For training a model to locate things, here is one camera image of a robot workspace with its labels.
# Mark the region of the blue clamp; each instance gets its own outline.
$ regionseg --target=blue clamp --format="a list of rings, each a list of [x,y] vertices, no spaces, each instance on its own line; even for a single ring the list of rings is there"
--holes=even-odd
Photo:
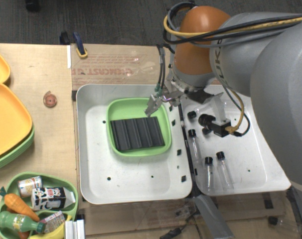
[[[82,44],[82,40],[80,38],[80,35],[77,32],[73,32],[72,36],[73,36],[73,38],[76,41],[76,44],[77,44],[77,53],[78,53],[79,57],[80,58],[86,58],[88,56],[88,52],[84,48],[84,46]]]

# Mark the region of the white strip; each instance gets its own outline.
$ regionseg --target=white strip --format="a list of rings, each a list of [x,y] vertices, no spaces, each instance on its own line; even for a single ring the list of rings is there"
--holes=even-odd
[[[302,185],[301,185],[301,184],[298,184],[298,183],[296,183],[296,182],[294,182],[294,181],[291,181],[291,180],[290,180],[290,182],[291,182],[291,185],[292,185],[294,188],[298,189],[299,191],[302,191]]]
[[[67,64],[68,68],[71,68],[71,46],[67,45]]]

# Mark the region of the carrot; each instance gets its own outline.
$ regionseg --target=carrot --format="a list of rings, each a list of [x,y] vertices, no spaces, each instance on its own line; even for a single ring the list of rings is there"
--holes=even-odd
[[[10,213],[17,213],[14,210],[12,210],[11,208],[7,207],[6,209],[8,212]],[[19,239],[27,239],[30,236],[30,231],[26,231],[26,232],[18,232],[19,235]]]
[[[34,221],[39,222],[40,218],[38,215],[29,207],[28,204],[18,195],[14,193],[7,193],[5,188],[0,189],[0,195],[3,196],[3,200],[7,207],[11,208],[13,211],[29,216]]]

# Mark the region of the green bowl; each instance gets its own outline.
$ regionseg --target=green bowl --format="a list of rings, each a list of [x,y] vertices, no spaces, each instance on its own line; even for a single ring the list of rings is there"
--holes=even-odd
[[[67,218],[68,215],[72,216],[72,220],[75,220],[76,214],[77,214],[77,209],[78,209],[78,191],[75,186],[73,186],[70,182],[60,179],[55,176],[47,175],[47,174],[42,174],[42,173],[33,173],[33,172],[23,172],[20,174],[17,174],[12,180],[7,184],[5,187],[7,193],[15,193],[19,195],[19,189],[18,189],[18,181],[23,180],[23,179],[28,179],[31,177],[35,176],[41,176],[42,178],[42,184],[43,187],[48,188],[48,187],[65,187],[69,191],[73,192],[76,198],[76,202],[70,206],[67,206],[64,209],[61,209],[62,213],[64,214],[65,218]],[[25,197],[23,200],[31,206],[31,200],[30,197]],[[3,198],[0,202],[0,212],[5,211],[7,209],[7,206],[5,205]],[[36,214],[39,216],[39,218],[42,220],[49,215],[56,213],[57,210],[42,210],[42,211],[37,211]],[[8,229],[8,228],[0,228],[0,236],[3,239],[19,239],[18,233]]]
[[[145,118],[146,114],[144,110],[147,108],[148,100],[148,98],[123,98],[114,100],[109,104],[107,108],[107,132],[109,142],[115,153],[128,157],[153,156],[162,154],[170,148],[172,143],[170,123],[165,107],[160,106],[159,109],[151,115],[151,117],[157,117],[158,119],[160,130],[164,139],[163,146],[125,151],[119,151],[116,149],[110,121]]]
[[[9,150],[8,152],[0,156],[0,168],[9,164],[14,159],[18,158],[22,153],[24,153],[31,146],[34,136],[35,136],[35,128],[34,125],[32,125],[30,133],[24,140],[22,140],[22,142],[20,142],[13,149]]]

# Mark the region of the green tray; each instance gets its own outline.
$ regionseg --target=green tray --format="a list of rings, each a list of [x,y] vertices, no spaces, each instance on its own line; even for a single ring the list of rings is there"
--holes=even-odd
[[[72,191],[75,195],[76,202],[64,209],[62,209],[62,213],[64,214],[65,218],[67,218],[68,215],[72,216],[72,220],[75,220],[77,209],[78,209],[78,191],[75,186],[73,186],[70,182],[60,179],[55,176],[42,174],[42,173],[33,173],[33,172],[23,172],[20,174],[17,174],[12,180],[7,184],[6,191],[7,193],[15,193],[19,195],[18,185],[17,182],[23,179],[28,179],[35,176],[41,176],[43,187],[65,187],[66,189]],[[23,200],[31,206],[30,197],[23,198]],[[7,206],[5,205],[3,198],[0,202],[0,212],[5,211]],[[42,210],[37,211],[36,214],[40,217],[40,219],[46,218],[49,215],[56,213],[57,210]],[[3,239],[19,239],[18,233],[7,228],[0,228],[0,236]]]
[[[35,128],[34,125],[32,125],[29,135],[16,147],[14,147],[12,150],[8,151],[7,153],[3,154],[0,157],[0,168],[9,164],[14,159],[19,157],[22,153],[24,153],[31,146],[34,136],[35,136]]]
[[[172,143],[170,123],[165,107],[160,106],[159,109],[151,115],[151,117],[157,117],[158,119],[160,130],[165,143],[163,146],[125,151],[119,151],[116,149],[110,121],[145,118],[146,114],[144,110],[147,108],[148,100],[148,98],[123,98],[114,100],[109,104],[107,108],[107,132],[109,142],[115,153],[129,157],[153,156],[162,154],[170,148]]]

